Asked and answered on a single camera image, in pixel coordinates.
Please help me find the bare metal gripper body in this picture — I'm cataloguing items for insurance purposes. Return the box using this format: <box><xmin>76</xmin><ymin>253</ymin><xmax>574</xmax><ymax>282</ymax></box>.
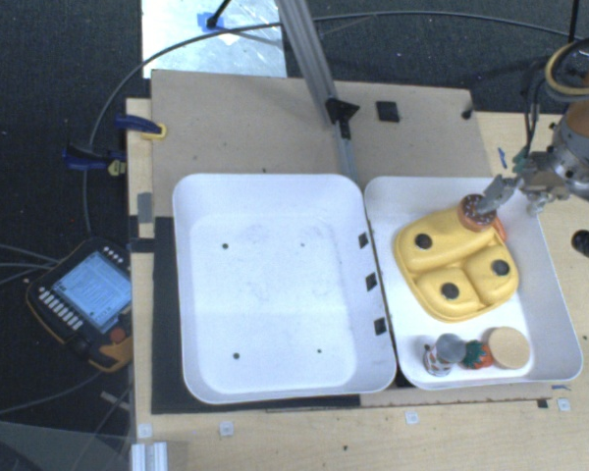
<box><xmin>514</xmin><ymin>150</ymin><xmax>589</xmax><ymax>205</ymax></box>

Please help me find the brown sprinkled doughnut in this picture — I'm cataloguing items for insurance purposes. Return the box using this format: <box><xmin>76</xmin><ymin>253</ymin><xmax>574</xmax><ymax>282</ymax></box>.
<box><xmin>456</xmin><ymin>192</ymin><xmax>503</xmax><ymax>234</ymax></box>

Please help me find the yellow divided plate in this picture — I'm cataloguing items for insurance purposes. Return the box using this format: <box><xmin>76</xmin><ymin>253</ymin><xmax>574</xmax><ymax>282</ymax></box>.
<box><xmin>393</xmin><ymin>207</ymin><xmax>520</xmax><ymax>325</ymax></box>

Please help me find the white plastic tray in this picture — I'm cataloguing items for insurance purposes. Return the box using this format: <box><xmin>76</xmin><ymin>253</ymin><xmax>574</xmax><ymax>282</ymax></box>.
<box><xmin>363</xmin><ymin>175</ymin><xmax>585</xmax><ymax>393</ymax></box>
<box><xmin>171</xmin><ymin>172</ymin><xmax>400</xmax><ymax>406</ymax></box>

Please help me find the orange toy with green leaves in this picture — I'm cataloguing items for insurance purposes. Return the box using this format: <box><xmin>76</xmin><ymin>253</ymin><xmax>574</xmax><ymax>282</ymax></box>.
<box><xmin>458</xmin><ymin>339</ymin><xmax>496</xmax><ymax>371</ymax></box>

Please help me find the small can with grey lid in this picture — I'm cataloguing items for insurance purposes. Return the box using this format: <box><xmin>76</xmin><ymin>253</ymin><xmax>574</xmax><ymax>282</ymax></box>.
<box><xmin>422</xmin><ymin>333</ymin><xmax>465</xmax><ymax>379</ymax></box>

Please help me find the brown cardboard board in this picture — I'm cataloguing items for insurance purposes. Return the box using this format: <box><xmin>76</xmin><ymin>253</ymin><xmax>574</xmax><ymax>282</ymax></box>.
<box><xmin>149</xmin><ymin>68</ymin><xmax>554</xmax><ymax>415</ymax></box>

